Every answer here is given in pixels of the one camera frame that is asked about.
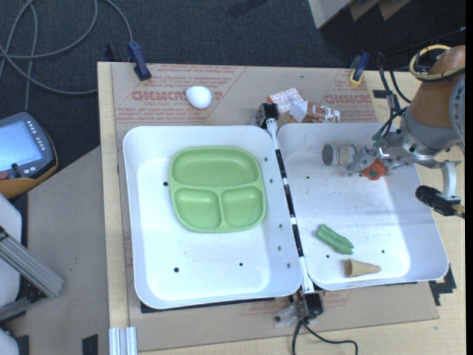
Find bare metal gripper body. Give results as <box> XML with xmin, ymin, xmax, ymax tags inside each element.
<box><xmin>375</xmin><ymin>130</ymin><xmax>465</xmax><ymax>169</ymax></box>

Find orange toy carrot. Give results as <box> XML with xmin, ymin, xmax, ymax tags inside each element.
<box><xmin>361</xmin><ymin>158</ymin><xmax>388</xmax><ymax>181</ymax></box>

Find small white can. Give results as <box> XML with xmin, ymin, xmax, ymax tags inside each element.
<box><xmin>321</xmin><ymin>143</ymin><xmax>358</xmax><ymax>167</ymax></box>

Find white plastic tray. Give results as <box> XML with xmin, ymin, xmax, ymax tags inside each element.
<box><xmin>122</xmin><ymin>124</ymin><xmax>304</xmax><ymax>310</ymax></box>
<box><xmin>276</xmin><ymin>121</ymin><xmax>450</xmax><ymax>291</ymax></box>

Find orange and white carton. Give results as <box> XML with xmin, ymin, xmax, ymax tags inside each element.
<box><xmin>287</xmin><ymin>100</ymin><xmax>341</xmax><ymax>124</ymax></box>

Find green toy beans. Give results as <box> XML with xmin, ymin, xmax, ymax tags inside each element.
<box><xmin>315</xmin><ymin>223</ymin><xmax>355</xmax><ymax>255</ymax></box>

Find thin black and white rod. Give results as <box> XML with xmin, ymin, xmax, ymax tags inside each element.
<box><xmin>266</xmin><ymin>118</ymin><xmax>316</xmax><ymax>294</ymax></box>

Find orange and white packet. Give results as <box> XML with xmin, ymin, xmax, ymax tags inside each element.
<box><xmin>268</xmin><ymin>87</ymin><xmax>305</xmax><ymax>115</ymax></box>

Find tan ice cream cone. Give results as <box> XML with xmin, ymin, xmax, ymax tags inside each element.
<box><xmin>345</xmin><ymin>258</ymin><xmax>382</xmax><ymax>279</ymax></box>

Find green divided plate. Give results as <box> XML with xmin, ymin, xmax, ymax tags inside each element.
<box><xmin>169</xmin><ymin>146</ymin><xmax>268</xmax><ymax>234</ymax></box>

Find white egg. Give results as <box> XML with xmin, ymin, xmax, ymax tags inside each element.
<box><xmin>185</xmin><ymin>85</ymin><xmax>214</xmax><ymax>109</ymax></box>

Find brown cardboard board red print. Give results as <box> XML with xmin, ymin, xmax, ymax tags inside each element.
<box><xmin>110</xmin><ymin>62</ymin><xmax>440</xmax><ymax>351</ymax></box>

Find black cylinder on white bracket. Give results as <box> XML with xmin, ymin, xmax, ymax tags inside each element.
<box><xmin>415</xmin><ymin>160</ymin><xmax>463</xmax><ymax>217</ymax></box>

